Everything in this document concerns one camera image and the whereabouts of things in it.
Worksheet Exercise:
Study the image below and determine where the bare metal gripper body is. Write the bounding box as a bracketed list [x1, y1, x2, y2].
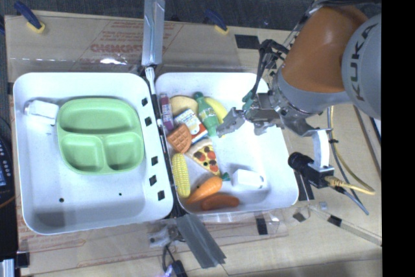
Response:
[244, 92, 322, 138]

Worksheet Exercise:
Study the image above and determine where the white yellow orange carton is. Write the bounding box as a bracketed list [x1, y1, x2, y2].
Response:
[174, 108, 209, 144]

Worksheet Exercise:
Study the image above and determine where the black cylinder on white bracket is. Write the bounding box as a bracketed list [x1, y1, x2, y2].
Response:
[287, 128, 335, 189]

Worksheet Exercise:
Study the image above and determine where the brown cardboard board red print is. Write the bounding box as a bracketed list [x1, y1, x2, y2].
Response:
[4, 9, 290, 276]

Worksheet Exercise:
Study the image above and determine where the white plastic tray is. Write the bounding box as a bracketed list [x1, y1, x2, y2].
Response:
[12, 71, 174, 235]
[154, 71, 300, 215]

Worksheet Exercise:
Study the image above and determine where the yellow banana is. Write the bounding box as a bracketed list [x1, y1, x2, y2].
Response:
[204, 96, 229, 125]

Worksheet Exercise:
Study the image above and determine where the red sausage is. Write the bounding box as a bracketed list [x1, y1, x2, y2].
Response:
[200, 193, 241, 212]

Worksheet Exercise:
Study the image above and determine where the green bottle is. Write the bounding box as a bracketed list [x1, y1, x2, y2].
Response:
[193, 91, 225, 138]

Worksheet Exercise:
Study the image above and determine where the tan toy bread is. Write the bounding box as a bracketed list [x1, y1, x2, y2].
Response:
[169, 95, 199, 118]

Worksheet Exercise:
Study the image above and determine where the green divided plate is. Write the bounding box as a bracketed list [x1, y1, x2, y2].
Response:
[56, 97, 145, 176]

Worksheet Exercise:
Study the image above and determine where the pizza slice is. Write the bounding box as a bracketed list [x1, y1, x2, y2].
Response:
[185, 138, 222, 176]

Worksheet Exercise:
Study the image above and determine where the brown waffle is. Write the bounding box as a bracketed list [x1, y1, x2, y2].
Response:
[166, 123, 193, 154]

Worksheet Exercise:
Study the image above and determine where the orange carrot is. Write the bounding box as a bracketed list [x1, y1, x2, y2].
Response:
[184, 171, 231, 206]

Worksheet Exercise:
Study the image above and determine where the yellow corn cob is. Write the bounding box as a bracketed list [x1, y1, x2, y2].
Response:
[171, 152, 192, 199]

